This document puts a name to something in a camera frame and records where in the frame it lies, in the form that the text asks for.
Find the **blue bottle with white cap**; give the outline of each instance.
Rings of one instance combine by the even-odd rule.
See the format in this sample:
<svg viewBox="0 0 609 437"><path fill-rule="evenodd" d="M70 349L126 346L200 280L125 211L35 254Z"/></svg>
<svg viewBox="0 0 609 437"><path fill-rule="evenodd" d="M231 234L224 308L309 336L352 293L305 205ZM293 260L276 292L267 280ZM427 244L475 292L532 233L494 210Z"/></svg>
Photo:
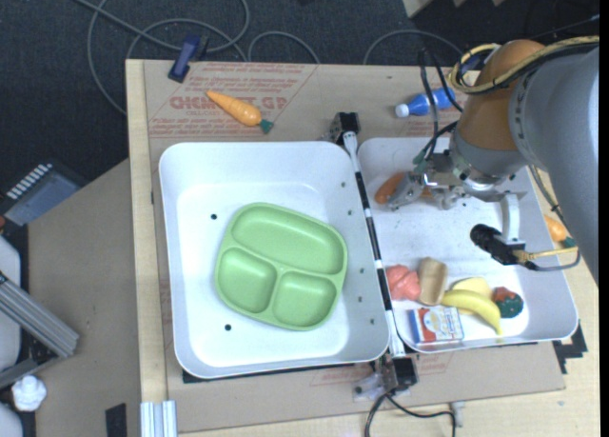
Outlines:
<svg viewBox="0 0 609 437"><path fill-rule="evenodd" d="M455 99L455 92L449 88L450 97ZM452 107L452 103L448 98L446 90L442 87L431 91L436 107L438 109L448 109ZM398 117L407 117L408 115L427 115L429 113L429 98L426 93L420 93L407 104L399 104L396 106L396 115Z"/></svg>

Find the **orange carrot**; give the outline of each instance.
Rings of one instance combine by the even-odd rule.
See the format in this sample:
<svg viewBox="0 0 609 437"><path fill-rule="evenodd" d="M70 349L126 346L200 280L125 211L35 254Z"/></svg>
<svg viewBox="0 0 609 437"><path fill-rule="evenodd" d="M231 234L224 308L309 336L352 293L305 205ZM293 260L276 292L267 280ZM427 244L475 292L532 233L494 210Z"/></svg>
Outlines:
<svg viewBox="0 0 609 437"><path fill-rule="evenodd" d="M248 102L212 90L207 92L207 96L245 126L260 126L264 132L269 132L273 126L272 122L263 119L262 113L256 106Z"/></svg>

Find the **blue clip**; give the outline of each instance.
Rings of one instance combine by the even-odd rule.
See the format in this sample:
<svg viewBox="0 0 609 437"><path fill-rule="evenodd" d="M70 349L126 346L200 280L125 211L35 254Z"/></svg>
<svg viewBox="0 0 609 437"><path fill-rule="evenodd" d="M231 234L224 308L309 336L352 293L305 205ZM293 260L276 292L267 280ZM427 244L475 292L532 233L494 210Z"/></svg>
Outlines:
<svg viewBox="0 0 609 437"><path fill-rule="evenodd" d="M184 82L184 79L187 77L188 70L190 70L188 61L190 61L194 54L197 52L200 42L201 38L199 36L196 36L194 34L187 36L187 38L184 40L184 44L182 45L180 56L177 60L175 60L175 63L169 71L168 77L171 80L174 80L179 83Z"/></svg>

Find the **yellow banana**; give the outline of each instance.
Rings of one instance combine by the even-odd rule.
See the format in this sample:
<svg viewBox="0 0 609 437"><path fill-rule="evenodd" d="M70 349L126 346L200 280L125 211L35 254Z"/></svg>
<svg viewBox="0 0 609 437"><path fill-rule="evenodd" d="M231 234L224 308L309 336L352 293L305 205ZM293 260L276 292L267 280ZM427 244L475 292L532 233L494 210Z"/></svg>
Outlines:
<svg viewBox="0 0 609 437"><path fill-rule="evenodd" d="M501 312L497 304L471 289L450 289L444 293L441 301L447 307L471 310L488 322L501 335Z"/></svg>

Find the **white tray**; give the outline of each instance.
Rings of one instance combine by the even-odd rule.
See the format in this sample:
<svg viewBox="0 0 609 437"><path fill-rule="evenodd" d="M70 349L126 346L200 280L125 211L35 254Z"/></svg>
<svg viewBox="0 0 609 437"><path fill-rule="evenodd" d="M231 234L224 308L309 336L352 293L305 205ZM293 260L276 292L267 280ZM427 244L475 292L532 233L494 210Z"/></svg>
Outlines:
<svg viewBox="0 0 609 437"><path fill-rule="evenodd" d="M431 256L448 265L448 283L483 276L491 287L507 287L524 299L523 312L513 319L501 319L502 337L473 315L463 315L465 338L459 342L417 344L406 311L422 305L410 301L393 303L398 332L420 352L440 352L507 344L559 340L577 328L578 313L561 270L531 271L521 266L503 266L490 254L476 247L469 232L482 223L501 231L501 207L474 198L463 199L450 210L431 200L391 211L374 201L383 182L399 171L413 169L412 160L426 144L426 138L375 138L362 143L359 158L362 176L370 198L383 264L402 264L416 270L421 259ZM436 150L448 146L441 138ZM554 248L543 220L539 201L526 169L502 185L512 192L526 192L520 200L521 235L528 251ZM556 266L556 256L540 258L541 266Z"/></svg>
<svg viewBox="0 0 609 437"><path fill-rule="evenodd" d="M204 379L372 361L389 332L362 204L347 153L327 142L182 143L161 157L175 351ZM233 213L267 202L333 226L347 245L343 292L311 331L277 328L225 305L216 254Z"/></svg>

